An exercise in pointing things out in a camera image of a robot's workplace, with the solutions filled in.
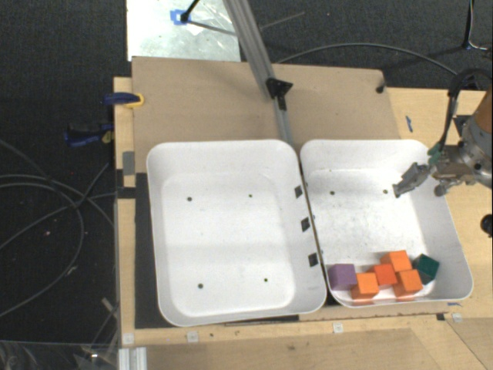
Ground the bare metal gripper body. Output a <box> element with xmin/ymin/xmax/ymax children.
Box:
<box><xmin>429</xmin><ymin>146</ymin><xmax>493</xmax><ymax>189</ymax></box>

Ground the white plastic tray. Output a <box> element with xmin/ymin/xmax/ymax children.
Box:
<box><xmin>146</xmin><ymin>139</ymin><xmax>329</xmax><ymax>328</ymax></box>
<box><xmin>299</xmin><ymin>138</ymin><xmax>475</xmax><ymax>309</ymax></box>

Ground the green cube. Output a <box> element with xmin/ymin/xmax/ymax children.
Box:
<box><xmin>413</xmin><ymin>253</ymin><xmax>441</xmax><ymax>285</ymax></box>

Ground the orange cube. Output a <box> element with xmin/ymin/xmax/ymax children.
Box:
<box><xmin>350</xmin><ymin>271</ymin><xmax>381</xmax><ymax>301</ymax></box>
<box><xmin>392</xmin><ymin>268</ymin><xmax>424</xmax><ymax>298</ymax></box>
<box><xmin>371</xmin><ymin>263</ymin><xmax>399</xmax><ymax>287</ymax></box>
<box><xmin>380</xmin><ymin>249</ymin><xmax>414</xmax><ymax>273</ymax></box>

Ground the purple cube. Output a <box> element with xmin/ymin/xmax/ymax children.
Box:
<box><xmin>327</xmin><ymin>263</ymin><xmax>359</xmax><ymax>292</ymax></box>

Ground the brown cardboard board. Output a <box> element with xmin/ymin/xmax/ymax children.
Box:
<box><xmin>130</xmin><ymin>55</ymin><xmax>450</xmax><ymax>324</ymax></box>

